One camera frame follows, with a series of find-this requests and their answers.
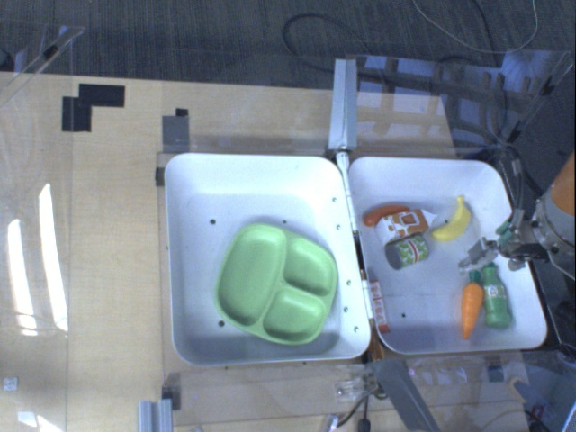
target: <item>white cable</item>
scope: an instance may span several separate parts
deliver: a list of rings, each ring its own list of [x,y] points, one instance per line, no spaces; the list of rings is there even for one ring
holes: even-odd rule
[[[442,27],[440,24],[438,24],[437,22],[433,21],[431,18],[429,18],[428,16],[426,16],[426,14],[424,13],[424,11],[422,10],[422,8],[420,8],[420,6],[418,5],[418,3],[416,2],[416,0],[412,0],[412,3],[414,4],[414,6],[416,7],[416,10],[422,15],[422,17],[424,19],[426,19],[429,23],[431,23],[432,25],[434,25],[435,27],[437,27],[440,31],[442,31],[444,34],[446,34],[448,37],[450,37],[452,40],[457,41],[458,43],[460,43],[461,45],[464,45],[466,48],[469,48],[470,50],[474,50],[474,51],[478,51],[480,53],[485,53],[485,54],[506,54],[506,53],[514,53],[516,51],[520,51],[523,48],[525,48],[526,46],[528,46],[532,40],[535,38],[536,34],[538,33],[538,13],[536,11],[536,0],[532,0],[532,9],[534,11],[534,22],[535,22],[535,28],[534,31],[532,32],[532,35],[530,35],[530,38],[528,38],[527,41],[525,41],[524,43],[522,43],[522,45],[520,45],[519,47],[516,47],[514,49],[507,49],[506,51],[492,51],[491,49],[482,49],[482,48],[476,48],[473,47],[472,45],[469,45],[468,43],[466,43],[463,40],[460,40],[458,37],[456,37],[455,35],[453,35],[451,32],[447,31],[444,27]]]

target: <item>beige tabletop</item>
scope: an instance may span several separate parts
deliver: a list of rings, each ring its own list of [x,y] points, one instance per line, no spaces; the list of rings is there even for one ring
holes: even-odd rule
[[[91,132],[62,137],[61,98],[77,95],[80,83],[125,86],[125,105],[94,107]],[[63,217],[69,225],[62,229],[69,232],[64,240],[70,250],[61,252],[62,262],[69,264],[69,270],[63,266],[69,278],[69,332],[32,342],[0,335],[0,368],[17,374],[21,386],[16,393],[0,393],[2,430],[30,430],[15,420],[15,411],[21,410],[37,415],[41,411],[57,427],[54,430],[136,430],[139,401],[158,401],[163,382],[172,373],[196,383],[202,393],[189,411],[183,404],[175,412],[179,431],[202,423],[206,432],[316,432],[326,413],[350,409],[354,402],[338,400],[335,383],[351,379],[354,364],[288,364],[287,371],[274,379],[267,377],[269,367],[237,371],[191,367],[170,358],[174,349],[162,317],[166,278],[161,272],[155,182],[162,117],[174,115],[176,108],[188,109],[191,142],[208,149],[233,150],[250,142],[251,136],[258,136],[257,143],[269,149],[275,144],[289,148],[300,139],[312,150],[322,149],[328,136],[330,91],[46,75],[15,96],[11,110],[23,101],[19,95],[26,95],[36,125],[48,130],[46,142],[71,141],[70,180],[61,184],[70,191],[69,216]],[[368,124],[363,126],[373,140],[400,142],[405,149],[410,143],[441,141],[450,156],[445,122],[422,121],[406,133],[390,124],[377,130],[373,109],[386,107],[387,99],[362,100],[368,108],[363,122]],[[394,116],[392,122],[401,122],[401,117]],[[229,136],[224,144],[223,135]],[[49,148],[43,150],[43,158],[51,159]],[[44,173],[54,180],[62,174],[58,165],[47,166]],[[510,354],[507,360],[514,371],[509,374],[524,379],[521,357]],[[257,373],[263,376],[261,382]],[[486,430],[527,430],[518,397],[504,382],[487,382],[480,372],[465,385],[449,387],[435,380],[418,387],[446,430],[482,430],[492,427],[490,418],[498,415],[494,428]],[[373,430],[404,430],[389,400],[372,401],[370,411]],[[351,421],[342,430],[355,427]]]

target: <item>white plastic tray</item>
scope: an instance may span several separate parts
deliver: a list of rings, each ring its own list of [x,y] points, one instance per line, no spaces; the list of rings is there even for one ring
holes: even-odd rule
[[[511,272],[501,257],[495,263],[508,289],[512,324],[487,328],[482,310],[471,338],[461,337],[460,301],[468,279],[457,264],[481,236],[494,239],[511,213],[496,170],[477,161],[364,157],[352,164],[349,178],[368,278],[382,287],[391,330],[381,335],[386,346],[403,354],[438,354],[534,348],[544,342],[547,326],[530,269]],[[472,211],[467,231],[446,243],[425,234],[429,258],[400,271],[386,261],[374,228],[362,223],[366,212],[387,203],[425,209],[438,214],[441,223],[450,219],[458,195]]]
[[[319,157],[183,154],[166,167],[172,330],[175,349],[195,365],[348,359],[370,340],[341,175]],[[221,326],[214,303],[226,250],[240,228],[266,222],[332,253],[338,283],[319,337],[301,346]]]

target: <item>yellow banana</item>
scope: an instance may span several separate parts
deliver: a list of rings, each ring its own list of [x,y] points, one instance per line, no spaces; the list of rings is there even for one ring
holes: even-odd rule
[[[456,201],[458,202],[458,206],[454,216],[446,225],[432,230],[430,233],[432,239],[438,241],[454,240],[456,237],[460,237],[468,227],[472,214],[470,210],[466,208],[466,205],[464,205],[463,196],[460,195]]]

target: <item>green bottle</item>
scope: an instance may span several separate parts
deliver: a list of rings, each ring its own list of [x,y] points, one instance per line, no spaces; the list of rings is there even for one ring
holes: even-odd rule
[[[494,263],[490,263],[482,269],[482,274],[486,325],[492,328],[506,328],[510,324],[511,317],[506,287],[498,277],[498,268]]]

